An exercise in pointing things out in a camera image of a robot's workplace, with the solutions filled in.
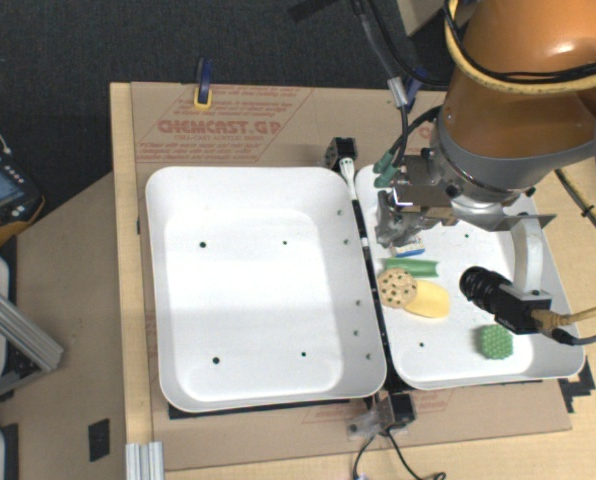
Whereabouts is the yellow potato crisp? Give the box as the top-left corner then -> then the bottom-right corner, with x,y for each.
402,279 -> 451,320

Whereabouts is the green honeycomb hexagon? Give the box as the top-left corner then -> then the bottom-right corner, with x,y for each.
478,323 -> 516,361

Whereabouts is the black cylinder on white bracket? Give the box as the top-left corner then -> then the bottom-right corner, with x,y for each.
458,211 -> 558,338

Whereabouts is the green pea pod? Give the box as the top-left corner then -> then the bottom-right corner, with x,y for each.
381,256 -> 442,280

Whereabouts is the black block with thin wires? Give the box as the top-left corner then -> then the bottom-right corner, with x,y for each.
325,136 -> 358,170
346,391 -> 419,440

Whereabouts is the blue and white packet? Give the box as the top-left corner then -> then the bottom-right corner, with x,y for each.
388,239 -> 426,260

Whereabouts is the tan biscuit with dark dots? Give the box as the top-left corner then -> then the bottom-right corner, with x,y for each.
376,266 -> 420,311

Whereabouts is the thin black and white rod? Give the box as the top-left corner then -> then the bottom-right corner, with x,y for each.
340,156 -> 396,395

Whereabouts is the brown cardboard board red print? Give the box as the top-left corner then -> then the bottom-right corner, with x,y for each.
129,81 -> 575,472

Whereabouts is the white plastic tray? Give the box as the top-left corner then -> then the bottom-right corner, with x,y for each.
144,165 -> 389,415
353,163 -> 587,392

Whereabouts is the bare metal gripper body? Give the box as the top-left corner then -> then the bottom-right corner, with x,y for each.
386,153 -> 523,233

